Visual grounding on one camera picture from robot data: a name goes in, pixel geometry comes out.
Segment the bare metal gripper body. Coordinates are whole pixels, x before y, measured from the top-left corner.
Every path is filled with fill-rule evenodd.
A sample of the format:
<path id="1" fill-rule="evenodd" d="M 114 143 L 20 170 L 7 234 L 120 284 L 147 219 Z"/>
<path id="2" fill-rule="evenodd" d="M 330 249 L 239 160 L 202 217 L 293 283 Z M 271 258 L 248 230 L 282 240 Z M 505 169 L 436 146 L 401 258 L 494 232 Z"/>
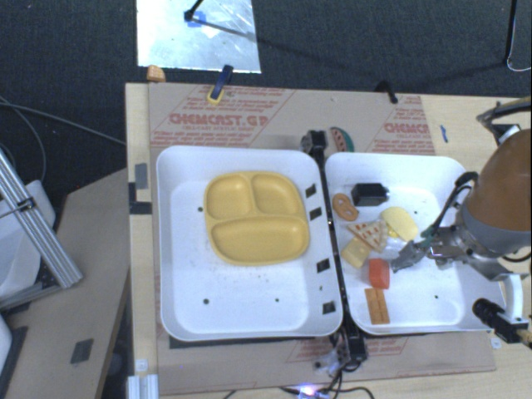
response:
<path id="1" fill-rule="evenodd" d="M 503 281 L 511 274 L 499 262 L 501 254 L 478 242 L 463 225 L 439 228 L 428 245 L 426 256 L 441 268 L 456 262 L 469 265 L 489 281 Z"/>

